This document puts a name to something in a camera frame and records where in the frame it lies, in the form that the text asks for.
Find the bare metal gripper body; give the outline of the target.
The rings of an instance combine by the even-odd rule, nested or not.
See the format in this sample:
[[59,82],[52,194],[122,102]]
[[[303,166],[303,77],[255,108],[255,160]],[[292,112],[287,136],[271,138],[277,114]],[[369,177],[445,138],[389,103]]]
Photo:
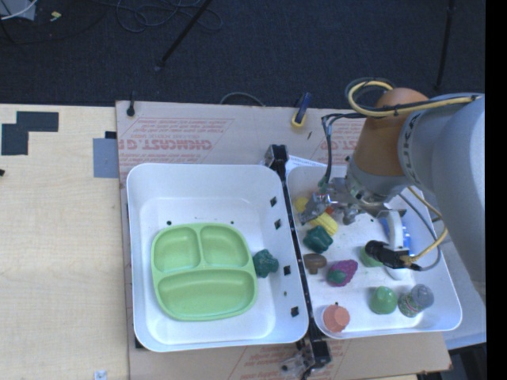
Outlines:
[[356,208],[360,214],[368,213],[373,217],[383,212],[383,197],[370,192],[354,178],[335,177],[326,180],[323,177],[311,199],[316,203],[324,203],[326,210],[331,207],[341,213],[346,207]]

